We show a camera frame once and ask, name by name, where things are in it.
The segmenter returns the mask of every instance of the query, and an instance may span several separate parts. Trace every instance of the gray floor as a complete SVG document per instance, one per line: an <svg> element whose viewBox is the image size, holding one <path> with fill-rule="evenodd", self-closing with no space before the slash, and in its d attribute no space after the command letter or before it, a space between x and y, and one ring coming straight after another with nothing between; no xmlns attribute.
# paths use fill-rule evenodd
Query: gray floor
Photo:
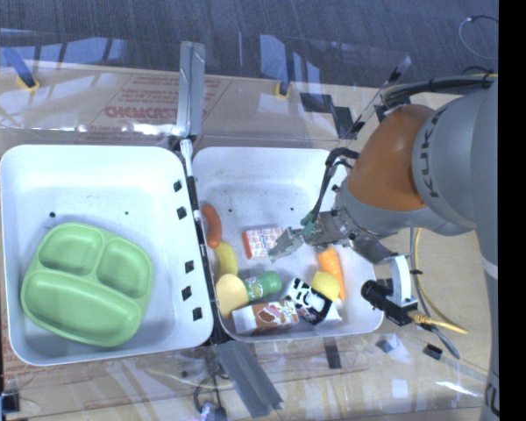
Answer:
<svg viewBox="0 0 526 421"><path fill-rule="evenodd" d="M142 49L133 61L149 68L175 67L160 44L193 40L207 46L208 73L257 77L265 75L261 35L291 39L293 48L313 39L305 53L327 72L324 81L361 86L386 78L373 68L377 52L390 61L410 55L404 82L498 72L498 17L499 0L0 0L0 33L128 39ZM366 52L368 63L341 67L350 58L336 61L341 50L331 47L341 45Z"/></svg>

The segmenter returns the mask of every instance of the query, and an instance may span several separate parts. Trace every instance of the green bottle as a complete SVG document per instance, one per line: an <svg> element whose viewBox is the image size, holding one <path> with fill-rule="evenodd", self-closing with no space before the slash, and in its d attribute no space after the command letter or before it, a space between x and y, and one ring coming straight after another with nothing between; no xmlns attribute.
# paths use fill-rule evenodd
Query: green bottle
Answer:
<svg viewBox="0 0 526 421"><path fill-rule="evenodd" d="M250 302L282 288L281 277L276 271L266 271L261 275L248 277L243 281Z"/></svg>

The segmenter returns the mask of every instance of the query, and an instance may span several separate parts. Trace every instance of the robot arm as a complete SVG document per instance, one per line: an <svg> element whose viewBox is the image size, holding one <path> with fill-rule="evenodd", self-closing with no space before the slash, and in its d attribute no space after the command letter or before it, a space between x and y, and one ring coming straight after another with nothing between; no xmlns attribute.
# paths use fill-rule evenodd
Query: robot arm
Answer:
<svg viewBox="0 0 526 421"><path fill-rule="evenodd" d="M437 111L417 104L397 106L397 92L389 96L394 99L387 104L391 111L337 189L334 207L319 211L318 204L302 221L302 229L285 231L269 257L277 260L302 243L316 249L337 244L350 245L376 265L394 261L395 253L380 241L401 229L421 227L442 235L475 230L492 319L490 376L482 415L489 421L500 417L498 82L484 77L478 84L480 90ZM433 90L433 82L418 85L412 91L426 90ZM370 282L365 284L361 293L369 302L380 304L374 298L388 295L381 291L374 294L371 286ZM396 302L395 307L388 307L394 308L396 318L404 321L406 311L413 310L416 304L404 306Z"/></svg>

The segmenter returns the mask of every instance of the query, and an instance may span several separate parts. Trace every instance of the white plastic tray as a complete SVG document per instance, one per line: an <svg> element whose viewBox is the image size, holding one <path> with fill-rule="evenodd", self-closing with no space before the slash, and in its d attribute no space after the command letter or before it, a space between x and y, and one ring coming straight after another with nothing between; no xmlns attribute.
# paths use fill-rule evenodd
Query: white plastic tray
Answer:
<svg viewBox="0 0 526 421"><path fill-rule="evenodd" d="M241 234L258 227L292 226L314 207L329 152L302 148L268 147L208 147L193 160L197 178L197 196L201 207L211 203L223 225L223 240L231 244L238 259L238 275L242 278L275 270L283 284L299 277L311 282L318 270L312 248L303 245L290 256L272 263L268 258L247 259ZM333 184L339 185L346 172L338 168ZM334 193L325 194L322 210L331 209ZM232 318L223 319L226 331L235 339L246 342L309 337L338 336L371 332L383 319L360 294L362 285L375 279L373 266L351 248L336 246L344 272L346 298L337 302L343 321L332 327L314 327L303 320L284 332L267 332L258 336L237 334ZM209 249L211 269L217 270L217 257ZM271 301L276 295L263 301Z"/></svg>
<svg viewBox="0 0 526 421"><path fill-rule="evenodd" d="M0 162L0 188L10 342L22 360L45 366L110 359L198 346L210 336L207 283L183 167L173 153L154 146L16 146ZM181 207L187 216L180 219ZM33 253L51 228L70 221L122 235L153 260L146 314L121 346L64 339L22 310L21 284ZM194 269L186 272L191 260ZM197 320L194 310L202 314Z"/></svg>

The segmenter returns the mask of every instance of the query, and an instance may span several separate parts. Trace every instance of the green plate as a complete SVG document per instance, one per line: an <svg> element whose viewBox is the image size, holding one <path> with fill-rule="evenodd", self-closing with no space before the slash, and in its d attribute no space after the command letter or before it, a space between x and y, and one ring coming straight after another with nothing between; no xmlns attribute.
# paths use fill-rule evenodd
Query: green plate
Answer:
<svg viewBox="0 0 526 421"><path fill-rule="evenodd" d="M148 254L128 239L81 223L54 227L21 289L35 324L94 346L118 346L139 329L153 281Z"/></svg>

